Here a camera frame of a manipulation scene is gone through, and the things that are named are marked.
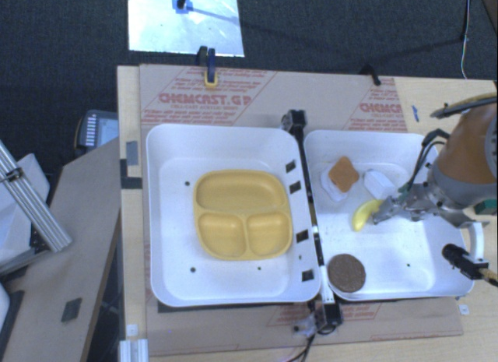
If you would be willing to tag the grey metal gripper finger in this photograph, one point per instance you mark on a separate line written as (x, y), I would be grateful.
(392, 201)
(382, 215)

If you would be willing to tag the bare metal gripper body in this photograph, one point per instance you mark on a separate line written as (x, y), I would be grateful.
(424, 201)

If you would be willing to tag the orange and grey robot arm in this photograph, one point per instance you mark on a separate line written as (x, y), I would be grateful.
(467, 146)

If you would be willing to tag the yellow banana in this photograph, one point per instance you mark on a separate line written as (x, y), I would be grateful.
(363, 212)

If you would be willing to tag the white block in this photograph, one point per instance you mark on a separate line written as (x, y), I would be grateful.
(330, 191)
(378, 185)

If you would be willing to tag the white plastic tray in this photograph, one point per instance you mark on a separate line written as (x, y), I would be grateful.
(175, 212)
(393, 259)

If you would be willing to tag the orange toy bread slice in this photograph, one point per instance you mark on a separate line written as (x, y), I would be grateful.
(343, 174)

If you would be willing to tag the brown round biscuit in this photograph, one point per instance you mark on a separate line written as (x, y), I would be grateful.
(346, 273)

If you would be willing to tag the thin black and white rod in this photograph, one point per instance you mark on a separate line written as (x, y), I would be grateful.
(309, 193)

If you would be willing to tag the brown cardboard board red print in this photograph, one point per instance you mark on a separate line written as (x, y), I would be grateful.
(327, 92)

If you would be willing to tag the yellow divided plate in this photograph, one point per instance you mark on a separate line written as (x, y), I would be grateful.
(241, 212)

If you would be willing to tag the black cylinder on white bracket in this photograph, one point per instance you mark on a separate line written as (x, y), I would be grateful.
(463, 259)

